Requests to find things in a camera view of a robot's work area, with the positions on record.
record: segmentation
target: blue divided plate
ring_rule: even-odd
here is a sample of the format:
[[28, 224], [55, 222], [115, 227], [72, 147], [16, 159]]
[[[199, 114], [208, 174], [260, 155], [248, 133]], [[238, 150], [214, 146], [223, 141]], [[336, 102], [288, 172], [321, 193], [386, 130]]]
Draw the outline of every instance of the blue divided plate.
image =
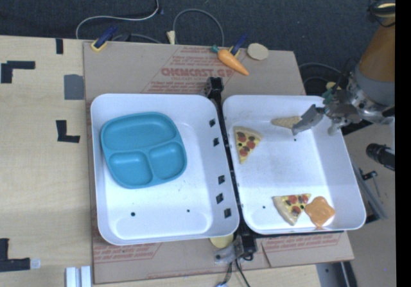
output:
[[174, 122], [159, 112], [118, 117], [101, 130], [101, 146], [114, 180], [137, 189], [176, 179], [187, 156]]

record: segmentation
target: white plastic tray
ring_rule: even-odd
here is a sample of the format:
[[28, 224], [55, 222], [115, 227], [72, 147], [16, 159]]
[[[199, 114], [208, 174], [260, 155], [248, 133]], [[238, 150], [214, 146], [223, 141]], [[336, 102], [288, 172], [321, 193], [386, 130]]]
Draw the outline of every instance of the white plastic tray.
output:
[[[112, 178], [100, 143], [105, 122], [128, 114], [160, 112], [177, 126], [187, 167], [175, 180], [126, 189]], [[215, 106], [199, 95], [104, 94], [91, 105], [98, 228], [109, 243], [130, 245], [211, 238], [239, 224], [230, 171]]]
[[[244, 219], [260, 234], [318, 231], [307, 214], [291, 226], [274, 207], [272, 197], [311, 193], [323, 196], [335, 208], [335, 217], [321, 231], [353, 230], [365, 222], [365, 209], [351, 161], [340, 131], [328, 135], [331, 121], [324, 117], [310, 130], [292, 135], [271, 119], [301, 116], [316, 96], [231, 96], [223, 104], [236, 181]], [[240, 164], [232, 132], [234, 126], [257, 130], [263, 140]]]

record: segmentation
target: toy carrot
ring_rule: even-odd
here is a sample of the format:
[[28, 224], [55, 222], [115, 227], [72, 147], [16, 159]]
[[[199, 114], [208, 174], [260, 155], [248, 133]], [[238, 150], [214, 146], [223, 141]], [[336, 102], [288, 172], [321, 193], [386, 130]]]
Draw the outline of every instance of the toy carrot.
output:
[[228, 49], [218, 49], [218, 47], [214, 45], [211, 48], [211, 51], [217, 53], [218, 59], [227, 67], [230, 67], [245, 76], [249, 75], [249, 72], [246, 70], [244, 65], [238, 61], [237, 58], [228, 51]]

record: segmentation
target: blue clamp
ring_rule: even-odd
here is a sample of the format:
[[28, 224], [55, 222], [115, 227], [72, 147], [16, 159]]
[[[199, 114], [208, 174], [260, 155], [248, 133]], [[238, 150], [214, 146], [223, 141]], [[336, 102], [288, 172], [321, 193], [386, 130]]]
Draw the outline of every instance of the blue clamp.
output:
[[241, 35], [240, 39], [237, 40], [237, 42], [230, 47], [229, 51], [232, 55], [236, 56], [239, 52], [238, 50], [240, 49], [241, 45], [244, 44], [245, 40], [247, 39], [247, 34], [244, 33]]
[[101, 34], [98, 39], [96, 39], [92, 44], [91, 44], [91, 49], [94, 52], [100, 52], [103, 48], [106, 47], [107, 41], [110, 40], [113, 35], [116, 33], [118, 27], [109, 27], [104, 33]]

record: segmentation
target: orange carrot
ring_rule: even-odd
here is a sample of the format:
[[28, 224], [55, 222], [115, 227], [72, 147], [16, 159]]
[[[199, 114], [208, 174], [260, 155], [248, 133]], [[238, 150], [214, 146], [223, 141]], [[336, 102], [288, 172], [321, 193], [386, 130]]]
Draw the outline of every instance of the orange carrot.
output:
[[227, 49], [221, 49], [217, 52], [218, 59], [223, 62], [226, 66], [234, 69], [235, 71], [244, 74], [245, 76], [249, 75], [249, 72], [246, 70], [244, 65], [237, 60], [237, 58], [232, 55]]

